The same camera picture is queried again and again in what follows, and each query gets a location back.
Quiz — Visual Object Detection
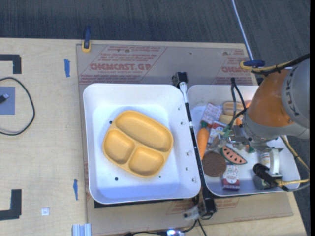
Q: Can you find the red and white packet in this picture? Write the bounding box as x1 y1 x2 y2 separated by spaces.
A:
201 103 223 126

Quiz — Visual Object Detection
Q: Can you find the grey can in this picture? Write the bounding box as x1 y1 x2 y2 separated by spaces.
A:
253 175 271 190

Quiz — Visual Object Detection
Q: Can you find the black block with thin wires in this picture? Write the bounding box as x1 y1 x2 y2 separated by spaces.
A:
198 195 218 216
172 71 189 87

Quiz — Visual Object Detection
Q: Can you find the yellow divided plate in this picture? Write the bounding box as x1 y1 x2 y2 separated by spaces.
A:
102 110 175 178

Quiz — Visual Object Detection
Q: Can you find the pale yellow bread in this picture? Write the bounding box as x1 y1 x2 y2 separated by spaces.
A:
219 114 239 126

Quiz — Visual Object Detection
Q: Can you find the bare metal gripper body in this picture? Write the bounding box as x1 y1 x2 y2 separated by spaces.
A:
230 125 270 153

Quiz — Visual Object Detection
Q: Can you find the red watermelon slice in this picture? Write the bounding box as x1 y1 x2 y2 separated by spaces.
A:
220 146 248 165

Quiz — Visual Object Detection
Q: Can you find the red and white carton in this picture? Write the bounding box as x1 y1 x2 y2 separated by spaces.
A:
221 164 241 191

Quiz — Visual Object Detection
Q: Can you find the tan hot dog bun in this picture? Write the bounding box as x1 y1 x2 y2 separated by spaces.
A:
222 100 248 116

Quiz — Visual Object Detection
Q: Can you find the brown round biscuit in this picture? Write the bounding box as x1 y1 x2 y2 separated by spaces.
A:
201 151 227 177

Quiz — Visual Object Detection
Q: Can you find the red juice carton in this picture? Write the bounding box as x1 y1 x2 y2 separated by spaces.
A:
207 120 228 145

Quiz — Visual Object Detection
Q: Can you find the small white can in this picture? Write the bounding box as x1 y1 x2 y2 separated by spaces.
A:
259 151 272 167

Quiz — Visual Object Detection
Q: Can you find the brown cardboard board, red print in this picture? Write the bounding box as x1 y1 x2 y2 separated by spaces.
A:
76 43 294 231

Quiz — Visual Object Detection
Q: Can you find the white plastic tray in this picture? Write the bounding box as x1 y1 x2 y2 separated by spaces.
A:
186 84 301 197
83 83 202 205

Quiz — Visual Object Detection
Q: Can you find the black cylinder on white bracket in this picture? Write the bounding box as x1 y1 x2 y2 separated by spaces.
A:
252 148 284 189

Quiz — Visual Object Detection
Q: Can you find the thin black and white rod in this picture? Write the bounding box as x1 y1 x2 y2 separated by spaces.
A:
179 82 210 203

